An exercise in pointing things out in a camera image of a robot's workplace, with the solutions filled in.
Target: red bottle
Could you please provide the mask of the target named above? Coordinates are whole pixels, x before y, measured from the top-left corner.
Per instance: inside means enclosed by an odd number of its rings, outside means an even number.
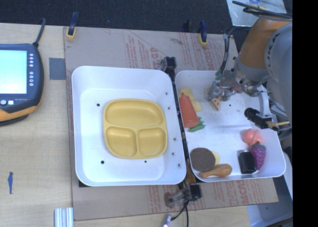
[[[194,110],[190,97],[181,93],[179,98],[183,125],[186,128],[192,128],[199,124],[198,116]]]

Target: brown disc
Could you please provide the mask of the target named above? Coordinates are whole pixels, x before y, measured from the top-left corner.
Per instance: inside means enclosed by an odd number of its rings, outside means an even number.
[[[199,171],[208,171],[215,165],[215,156],[206,148],[196,148],[190,153],[192,167]]]

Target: wooden table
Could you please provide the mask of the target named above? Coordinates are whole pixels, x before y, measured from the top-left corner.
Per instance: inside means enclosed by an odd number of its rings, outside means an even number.
[[[40,25],[0,23],[0,43],[33,43]],[[72,207],[65,80],[50,80],[49,59],[64,58],[62,26],[45,26],[39,41],[44,98],[25,120],[0,127],[0,227],[54,226],[54,209]],[[12,194],[8,177],[13,173]],[[159,226],[164,214],[74,222],[76,227]],[[189,212],[189,226],[249,226],[246,206]],[[186,226],[182,213],[171,227]]]

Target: yellow plate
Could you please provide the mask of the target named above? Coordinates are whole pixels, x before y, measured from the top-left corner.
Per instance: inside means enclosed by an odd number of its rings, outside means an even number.
[[[108,150],[120,158],[158,157],[167,148],[164,113],[149,100],[125,98],[108,102],[103,128]]]

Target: cardboard sheet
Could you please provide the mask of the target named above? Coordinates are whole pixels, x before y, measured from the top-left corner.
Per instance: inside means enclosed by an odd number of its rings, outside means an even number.
[[[178,212],[164,203],[167,193],[177,185],[87,187],[75,171],[72,106],[72,72],[80,66],[107,66],[157,69],[164,57],[176,57],[176,73],[182,70],[212,70],[221,66],[224,56],[223,35],[208,34],[208,44],[200,45],[199,34],[78,27],[73,39],[64,28],[67,99],[69,115],[71,175],[74,219],[123,217]],[[237,56],[234,39],[230,42],[229,62]],[[277,202],[272,178],[200,183],[203,197],[189,204],[189,210],[234,207]]]

